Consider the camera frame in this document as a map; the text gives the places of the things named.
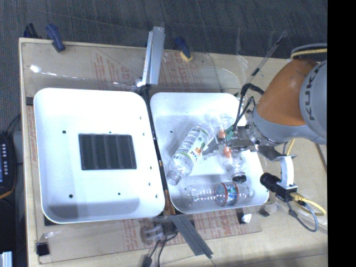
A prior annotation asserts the clear bottle black cap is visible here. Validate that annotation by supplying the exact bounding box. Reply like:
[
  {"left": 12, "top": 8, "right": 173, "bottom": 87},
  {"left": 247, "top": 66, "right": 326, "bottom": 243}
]
[{"left": 221, "top": 146, "right": 248, "bottom": 184}]

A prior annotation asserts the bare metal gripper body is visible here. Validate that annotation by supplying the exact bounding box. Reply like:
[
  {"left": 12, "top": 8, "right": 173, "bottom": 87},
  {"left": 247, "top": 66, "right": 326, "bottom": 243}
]
[{"left": 219, "top": 126, "right": 265, "bottom": 153}]

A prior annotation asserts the black block with thin wires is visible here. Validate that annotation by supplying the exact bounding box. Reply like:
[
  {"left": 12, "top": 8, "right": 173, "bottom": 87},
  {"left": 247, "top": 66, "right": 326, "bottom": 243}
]
[{"left": 157, "top": 217, "right": 179, "bottom": 236}]

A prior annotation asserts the black ribbed rectangular panel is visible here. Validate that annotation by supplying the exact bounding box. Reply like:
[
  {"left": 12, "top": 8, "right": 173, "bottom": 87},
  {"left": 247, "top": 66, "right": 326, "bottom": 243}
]
[{"left": 78, "top": 133, "right": 137, "bottom": 171}]

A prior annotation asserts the clear bottle orange band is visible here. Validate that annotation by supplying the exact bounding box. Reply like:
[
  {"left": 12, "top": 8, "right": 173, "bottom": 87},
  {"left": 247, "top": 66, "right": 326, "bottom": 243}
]
[{"left": 206, "top": 113, "right": 236, "bottom": 139}]

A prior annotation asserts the clear bottle blue label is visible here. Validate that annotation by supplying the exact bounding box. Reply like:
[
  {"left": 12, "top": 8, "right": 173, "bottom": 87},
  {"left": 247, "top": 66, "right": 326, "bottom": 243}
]
[{"left": 182, "top": 180, "right": 255, "bottom": 207}]

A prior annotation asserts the white plastic tray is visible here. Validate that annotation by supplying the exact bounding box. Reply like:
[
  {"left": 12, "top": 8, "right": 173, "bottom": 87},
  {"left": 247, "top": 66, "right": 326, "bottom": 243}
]
[
  {"left": 149, "top": 92, "right": 270, "bottom": 215},
  {"left": 33, "top": 87, "right": 166, "bottom": 225}
]

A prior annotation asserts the black cylinder on white bracket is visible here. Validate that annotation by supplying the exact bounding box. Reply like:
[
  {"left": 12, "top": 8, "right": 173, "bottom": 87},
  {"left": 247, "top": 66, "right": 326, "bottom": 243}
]
[{"left": 259, "top": 154, "right": 299, "bottom": 202}]

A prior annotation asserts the clear bottle white green label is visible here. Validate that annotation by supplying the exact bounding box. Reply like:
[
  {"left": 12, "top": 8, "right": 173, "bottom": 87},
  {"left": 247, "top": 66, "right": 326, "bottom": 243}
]
[{"left": 166, "top": 122, "right": 217, "bottom": 186}]

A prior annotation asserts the brown cardboard board red print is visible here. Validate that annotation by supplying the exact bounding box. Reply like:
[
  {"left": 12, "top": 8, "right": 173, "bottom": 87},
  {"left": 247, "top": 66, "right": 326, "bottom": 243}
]
[{"left": 21, "top": 42, "right": 264, "bottom": 264}]

